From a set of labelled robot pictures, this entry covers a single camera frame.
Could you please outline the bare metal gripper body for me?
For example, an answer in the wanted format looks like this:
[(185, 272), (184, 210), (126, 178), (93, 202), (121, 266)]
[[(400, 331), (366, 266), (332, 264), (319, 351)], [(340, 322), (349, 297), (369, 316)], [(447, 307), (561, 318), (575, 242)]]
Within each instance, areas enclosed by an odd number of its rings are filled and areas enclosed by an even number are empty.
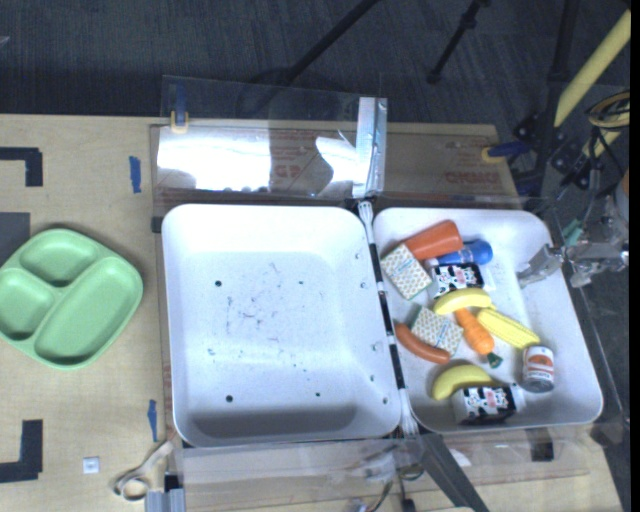
[(620, 272), (629, 265), (629, 229), (626, 222), (599, 220), (584, 227), (571, 221), (562, 231), (564, 257), (573, 268), (570, 283), (581, 288), (594, 275)]

